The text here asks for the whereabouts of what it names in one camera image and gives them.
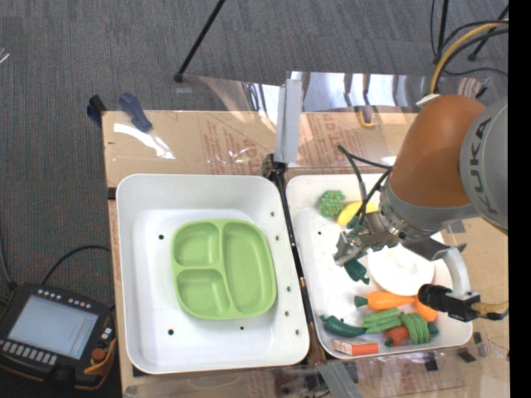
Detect green grapes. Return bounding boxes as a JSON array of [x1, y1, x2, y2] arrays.
[[318, 189, 347, 219]]

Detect brown cardboard board red print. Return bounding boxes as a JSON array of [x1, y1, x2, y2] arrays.
[[100, 109, 509, 398]]

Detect black block with thin wires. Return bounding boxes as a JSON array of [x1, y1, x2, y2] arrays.
[[261, 154, 288, 182]]

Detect dark green bell pepper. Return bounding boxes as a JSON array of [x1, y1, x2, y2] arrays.
[[343, 258, 372, 286]]

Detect black cylinder on white bracket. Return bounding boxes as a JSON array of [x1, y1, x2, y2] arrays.
[[400, 235, 482, 323]]

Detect dark green chili pepper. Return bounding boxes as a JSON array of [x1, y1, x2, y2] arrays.
[[319, 313, 368, 339]]

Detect green divided plate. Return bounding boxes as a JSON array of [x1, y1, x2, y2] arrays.
[[170, 218, 278, 322]]

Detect white round lid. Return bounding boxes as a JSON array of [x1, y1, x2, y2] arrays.
[[366, 244, 436, 298]]

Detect green bean bundle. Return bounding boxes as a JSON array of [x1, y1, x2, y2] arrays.
[[398, 312, 431, 346]]

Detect long orange carrot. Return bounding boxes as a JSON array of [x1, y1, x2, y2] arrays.
[[353, 290, 418, 312]]

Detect orange and white carton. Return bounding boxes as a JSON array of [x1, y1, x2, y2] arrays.
[[332, 337, 380, 357]]

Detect yellow lemon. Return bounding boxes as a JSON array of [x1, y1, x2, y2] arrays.
[[336, 201, 379, 228]]

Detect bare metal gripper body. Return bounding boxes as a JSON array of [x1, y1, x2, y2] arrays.
[[351, 211, 401, 255]]

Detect white plastic tray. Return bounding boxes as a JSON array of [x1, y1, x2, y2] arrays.
[[115, 173, 311, 376], [285, 173, 475, 361]]

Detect light green pea pods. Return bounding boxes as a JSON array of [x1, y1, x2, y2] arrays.
[[361, 307, 403, 335]]

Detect small orange pepper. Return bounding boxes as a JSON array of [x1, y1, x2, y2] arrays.
[[383, 325, 412, 348]]

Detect short orange carrot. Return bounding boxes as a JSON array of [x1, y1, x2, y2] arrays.
[[414, 296, 439, 323]]

